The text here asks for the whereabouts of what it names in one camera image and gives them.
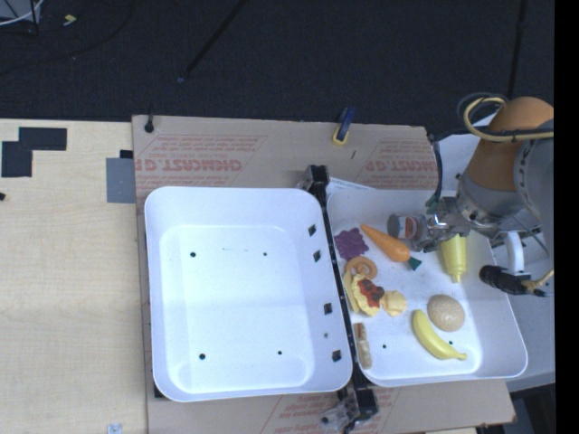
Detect yellow pizza slice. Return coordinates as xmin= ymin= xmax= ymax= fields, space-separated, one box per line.
xmin=341 ymin=270 xmax=386 ymax=318

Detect tan sandwich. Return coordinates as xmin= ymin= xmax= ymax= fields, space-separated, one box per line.
xmin=352 ymin=322 xmax=374 ymax=371

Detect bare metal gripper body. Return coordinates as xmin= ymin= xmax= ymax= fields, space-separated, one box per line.
xmin=432 ymin=195 xmax=499 ymax=241

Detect black cylinder on white bracket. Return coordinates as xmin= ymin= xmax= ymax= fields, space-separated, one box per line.
xmin=479 ymin=231 xmax=545 ymax=297

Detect thin black rod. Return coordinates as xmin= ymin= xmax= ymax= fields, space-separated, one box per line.
xmin=315 ymin=183 xmax=365 ymax=392

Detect yellow biscuit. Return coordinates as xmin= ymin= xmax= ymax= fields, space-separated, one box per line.
xmin=379 ymin=289 xmax=409 ymax=318

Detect brown cardboard board red print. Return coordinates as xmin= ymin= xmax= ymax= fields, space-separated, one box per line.
xmin=130 ymin=114 xmax=517 ymax=434

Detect yellow mustard bottle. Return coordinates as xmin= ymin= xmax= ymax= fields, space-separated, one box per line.
xmin=439 ymin=233 xmax=468 ymax=285

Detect orange pretzel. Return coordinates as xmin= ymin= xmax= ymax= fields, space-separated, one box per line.
xmin=344 ymin=255 xmax=379 ymax=281

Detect white plastic tray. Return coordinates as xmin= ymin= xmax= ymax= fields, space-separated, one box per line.
xmin=325 ymin=182 xmax=529 ymax=389
xmin=143 ymin=185 xmax=354 ymax=403

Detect yellow banana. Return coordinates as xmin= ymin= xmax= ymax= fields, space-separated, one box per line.
xmin=411 ymin=308 xmax=469 ymax=362

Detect tan bread bun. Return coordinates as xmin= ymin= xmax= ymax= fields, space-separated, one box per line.
xmin=426 ymin=293 xmax=467 ymax=333

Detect purple grapes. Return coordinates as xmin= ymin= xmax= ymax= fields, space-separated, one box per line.
xmin=333 ymin=227 xmax=370 ymax=261

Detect orange carrot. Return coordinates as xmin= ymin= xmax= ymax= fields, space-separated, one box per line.
xmin=359 ymin=223 xmax=423 ymax=272

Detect small grey and orange can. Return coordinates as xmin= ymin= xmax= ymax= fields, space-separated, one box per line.
xmin=386 ymin=213 xmax=427 ymax=241

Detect black block with thin wires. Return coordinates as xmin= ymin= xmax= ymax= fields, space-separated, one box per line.
xmin=337 ymin=384 xmax=381 ymax=429
xmin=301 ymin=164 xmax=331 ymax=194

